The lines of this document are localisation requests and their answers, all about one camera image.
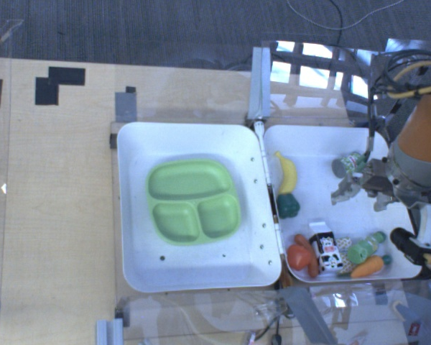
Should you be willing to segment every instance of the toy banana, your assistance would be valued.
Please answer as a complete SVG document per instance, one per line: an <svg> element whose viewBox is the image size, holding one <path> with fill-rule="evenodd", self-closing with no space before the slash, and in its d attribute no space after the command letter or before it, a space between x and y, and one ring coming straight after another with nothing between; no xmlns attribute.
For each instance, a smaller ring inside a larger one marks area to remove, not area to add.
<svg viewBox="0 0 431 345"><path fill-rule="evenodd" d="M282 168L282 182L278 194L290 194L297 184L297 169L295 168L295 164L286 157L283 157L279 151L276 151L274 155L279 158Z"/></svg>

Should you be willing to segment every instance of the green plate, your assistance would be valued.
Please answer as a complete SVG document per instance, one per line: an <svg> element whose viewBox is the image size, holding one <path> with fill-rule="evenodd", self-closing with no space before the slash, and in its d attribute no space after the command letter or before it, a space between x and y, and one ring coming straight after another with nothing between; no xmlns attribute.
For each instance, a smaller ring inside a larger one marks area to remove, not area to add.
<svg viewBox="0 0 431 345"><path fill-rule="evenodd" d="M225 239L241 220L233 180L214 160L179 160L154 167L147 176L147 201L158 235L171 244Z"/></svg>

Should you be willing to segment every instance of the toy tomato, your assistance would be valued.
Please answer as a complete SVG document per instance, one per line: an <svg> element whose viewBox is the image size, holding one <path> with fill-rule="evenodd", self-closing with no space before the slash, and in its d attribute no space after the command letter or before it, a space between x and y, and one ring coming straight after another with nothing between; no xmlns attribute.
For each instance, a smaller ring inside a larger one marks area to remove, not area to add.
<svg viewBox="0 0 431 345"><path fill-rule="evenodd" d="M293 244L287 248L287 263L294 270L300 271L311 262L311 253L301 245Z"/></svg>

